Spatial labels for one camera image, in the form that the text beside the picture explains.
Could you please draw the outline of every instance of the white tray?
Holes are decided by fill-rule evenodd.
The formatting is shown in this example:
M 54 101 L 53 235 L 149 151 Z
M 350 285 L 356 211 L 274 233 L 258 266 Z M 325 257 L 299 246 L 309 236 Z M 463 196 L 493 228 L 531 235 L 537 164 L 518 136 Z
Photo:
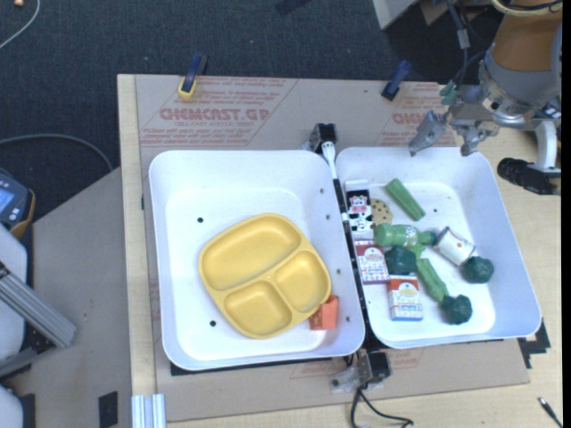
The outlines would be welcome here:
M 535 333 L 541 313 L 490 164 L 479 152 L 462 157 L 458 148 L 429 148 L 410 157 L 407 148 L 349 148 L 336 160 L 342 182 L 367 179 L 370 196 L 386 201 L 393 224 L 439 232 L 446 226 L 476 245 L 476 254 L 492 261 L 495 271 L 487 284 L 470 284 L 459 268 L 427 248 L 451 295 L 464 294 L 474 314 L 461 325 L 443 321 L 437 304 L 424 293 L 425 318 L 393 321 L 386 287 L 364 285 L 368 316 L 376 337 L 387 346 L 405 349 L 442 343 L 497 340 Z M 410 219 L 384 186 L 398 177 L 426 215 Z
M 161 292 L 162 343 L 175 365 L 208 370 L 345 356 L 365 326 L 343 224 L 326 162 L 307 151 L 168 151 L 149 168 Z M 214 236 L 257 214 L 289 218 L 308 237 L 339 297 L 338 327 L 309 321 L 268 339 L 240 334 L 221 314 L 198 274 Z

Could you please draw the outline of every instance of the gray surface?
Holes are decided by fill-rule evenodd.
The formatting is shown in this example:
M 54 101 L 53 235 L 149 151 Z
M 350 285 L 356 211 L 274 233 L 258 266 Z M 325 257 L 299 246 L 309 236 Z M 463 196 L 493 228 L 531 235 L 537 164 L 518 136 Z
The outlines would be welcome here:
M 119 394 L 129 425 L 130 367 L 120 171 L 33 226 L 35 290 L 77 327 L 72 345 L 9 381 L 36 395 L 37 428 L 98 427 L 98 399 Z

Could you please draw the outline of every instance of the small food box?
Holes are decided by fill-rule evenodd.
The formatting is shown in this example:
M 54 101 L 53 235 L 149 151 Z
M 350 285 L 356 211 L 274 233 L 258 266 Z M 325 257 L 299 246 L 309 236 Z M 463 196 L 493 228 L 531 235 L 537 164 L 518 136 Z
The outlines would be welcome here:
M 446 323 L 421 281 L 422 318 L 393 319 L 386 274 L 377 271 L 372 284 L 354 276 L 331 172 L 320 155 L 304 150 L 167 151 L 151 163 L 149 181 L 162 340 L 173 364 L 201 371 L 350 355 L 365 337 L 359 290 L 372 333 L 390 348 L 523 337 L 538 329 L 539 306 L 484 156 L 462 157 L 453 147 L 429 148 L 415 157 L 404 147 L 354 147 L 341 151 L 335 165 L 341 185 L 367 182 L 371 199 L 390 208 L 393 224 L 434 233 L 449 226 L 475 245 L 476 254 L 493 262 L 492 279 L 473 284 L 441 253 L 430 246 L 423 251 L 449 291 L 471 299 L 470 320 Z M 413 221 L 392 202 L 385 186 L 395 178 L 425 211 L 420 220 Z M 273 219 L 232 235 L 236 226 L 255 224 L 258 218 Z M 264 251 L 266 232 L 286 251 L 271 259 L 260 257 L 258 250 L 271 254 Z M 301 242 L 319 260 L 302 259 L 308 254 Z M 214 251 L 205 266 L 209 246 Z M 244 259 L 248 252 L 256 258 Z M 281 279 L 287 281 L 282 290 L 277 274 L 287 262 L 296 270 L 282 273 L 287 275 Z M 296 293 L 298 285 L 300 290 L 314 287 L 319 301 Z M 230 301 L 227 295 L 233 295 Z M 311 314 L 330 295 L 337 302 L 335 328 L 311 328 Z M 249 299 L 259 301 L 253 311 L 267 320 L 258 331 L 262 334 L 252 334 L 261 324 L 245 306 Z M 241 312 L 247 312 L 242 324 L 249 335 L 228 312 L 237 316 L 238 324 Z

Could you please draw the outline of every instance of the yellow plate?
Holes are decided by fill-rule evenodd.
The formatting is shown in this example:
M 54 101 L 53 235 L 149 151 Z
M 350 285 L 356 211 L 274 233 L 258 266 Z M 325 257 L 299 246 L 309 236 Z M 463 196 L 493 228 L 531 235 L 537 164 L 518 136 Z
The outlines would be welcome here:
M 321 257 L 299 228 L 278 214 L 254 216 L 216 236 L 203 247 L 198 268 L 228 321 L 257 339 L 299 324 L 331 293 Z

